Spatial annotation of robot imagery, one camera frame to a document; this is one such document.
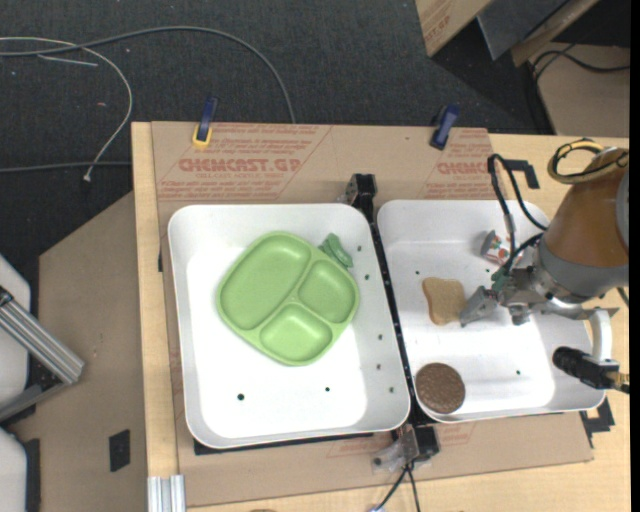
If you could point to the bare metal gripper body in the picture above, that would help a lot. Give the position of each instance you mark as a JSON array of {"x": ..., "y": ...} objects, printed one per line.
[{"x": 525, "y": 291}]

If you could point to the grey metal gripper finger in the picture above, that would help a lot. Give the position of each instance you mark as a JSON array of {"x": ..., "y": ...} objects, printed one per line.
[
  {"x": 477, "y": 305},
  {"x": 520, "y": 315}
]

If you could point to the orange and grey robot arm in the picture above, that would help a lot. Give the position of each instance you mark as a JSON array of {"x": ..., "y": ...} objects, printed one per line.
[{"x": 580, "y": 235}]

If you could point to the brown bread slice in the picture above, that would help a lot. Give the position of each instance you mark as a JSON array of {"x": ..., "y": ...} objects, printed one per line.
[{"x": 442, "y": 297}]

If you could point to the white plastic tray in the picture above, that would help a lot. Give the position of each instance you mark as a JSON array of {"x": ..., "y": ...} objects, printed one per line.
[
  {"x": 280, "y": 400},
  {"x": 500, "y": 360}
]

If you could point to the small white printed carton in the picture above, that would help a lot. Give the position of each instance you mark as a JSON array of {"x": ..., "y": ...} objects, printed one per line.
[{"x": 495, "y": 247}]

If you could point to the round brown biscuit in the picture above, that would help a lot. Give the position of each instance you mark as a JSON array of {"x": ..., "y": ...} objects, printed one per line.
[{"x": 440, "y": 388}]

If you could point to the green broccoli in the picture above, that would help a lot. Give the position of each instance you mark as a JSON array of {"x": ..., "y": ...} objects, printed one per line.
[{"x": 336, "y": 249}]

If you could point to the green divided plate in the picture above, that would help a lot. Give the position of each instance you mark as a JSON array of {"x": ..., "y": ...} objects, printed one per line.
[{"x": 280, "y": 285}]

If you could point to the brown cardboard board red print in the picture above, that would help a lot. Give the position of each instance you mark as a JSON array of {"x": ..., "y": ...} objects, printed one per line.
[{"x": 300, "y": 160}]

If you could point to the black cylinder on white bracket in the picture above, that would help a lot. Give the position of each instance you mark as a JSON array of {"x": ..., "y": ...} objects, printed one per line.
[{"x": 580, "y": 364}]

